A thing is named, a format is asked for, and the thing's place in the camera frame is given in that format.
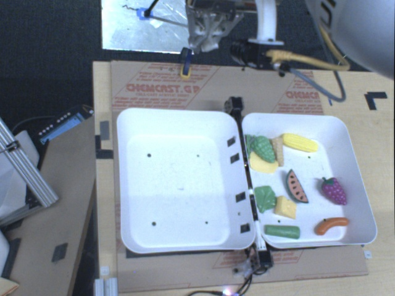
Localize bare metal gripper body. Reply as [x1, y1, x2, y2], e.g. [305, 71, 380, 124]
[184, 0, 245, 36]

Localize brown cardboard board red print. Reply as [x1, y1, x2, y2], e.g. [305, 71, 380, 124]
[110, 60, 370, 293]

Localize green toy grapes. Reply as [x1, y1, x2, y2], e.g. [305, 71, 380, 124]
[245, 134, 277, 164]

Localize tan toy waffle biscuit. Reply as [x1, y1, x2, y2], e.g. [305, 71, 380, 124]
[271, 136, 285, 167]

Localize yellow toy lemon slice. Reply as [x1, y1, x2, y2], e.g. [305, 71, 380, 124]
[249, 151, 279, 175]

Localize yellow toy corn cob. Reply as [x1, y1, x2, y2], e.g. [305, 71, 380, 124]
[281, 133, 319, 154]

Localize thin black and white rod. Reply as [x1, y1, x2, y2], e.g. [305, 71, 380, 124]
[233, 111, 267, 253]

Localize white plastic tray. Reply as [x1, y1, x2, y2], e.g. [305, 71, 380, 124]
[241, 112, 378, 250]
[116, 107, 257, 255]

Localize green toy lettuce leaf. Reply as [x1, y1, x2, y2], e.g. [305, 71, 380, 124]
[253, 185, 278, 214]

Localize toy watermelon slice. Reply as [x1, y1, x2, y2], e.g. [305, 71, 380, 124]
[285, 168, 310, 204]

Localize yellow toy cheese wedge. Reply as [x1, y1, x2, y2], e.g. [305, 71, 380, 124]
[274, 195, 298, 220]

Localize purple toy grapes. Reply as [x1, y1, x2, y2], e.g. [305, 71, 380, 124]
[320, 177, 348, 207]

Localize green toy cucumber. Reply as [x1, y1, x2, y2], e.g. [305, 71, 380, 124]
[264, 224, 301, 240]

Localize orange toy sausage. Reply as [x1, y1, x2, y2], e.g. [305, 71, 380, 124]
[314, 216, 350, 236]

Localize black cylinder on white bracket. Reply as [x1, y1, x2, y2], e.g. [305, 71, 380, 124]
[230, 0, 285, 71]

